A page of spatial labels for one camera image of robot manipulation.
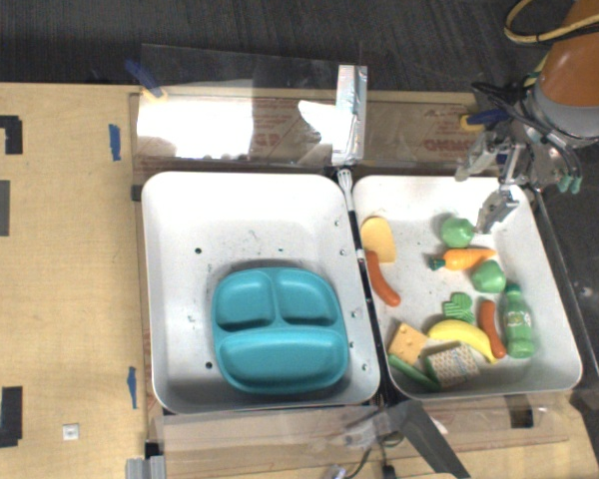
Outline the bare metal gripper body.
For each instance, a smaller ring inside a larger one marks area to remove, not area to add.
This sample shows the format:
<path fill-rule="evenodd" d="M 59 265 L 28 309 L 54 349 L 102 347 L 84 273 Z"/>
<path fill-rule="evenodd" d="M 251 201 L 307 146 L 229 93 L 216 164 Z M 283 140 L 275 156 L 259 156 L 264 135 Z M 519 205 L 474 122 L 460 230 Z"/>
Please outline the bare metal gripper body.
<path fill-rule="evenodd" d="M 533 141 L 533 129 L 513 128 L 503 146 L 505 161 L 499 175 L 502 186 L 527 187 L 544 191 L 550 186 L 567 183 L 567 166 L 560 151 L 550 142 Z"/>

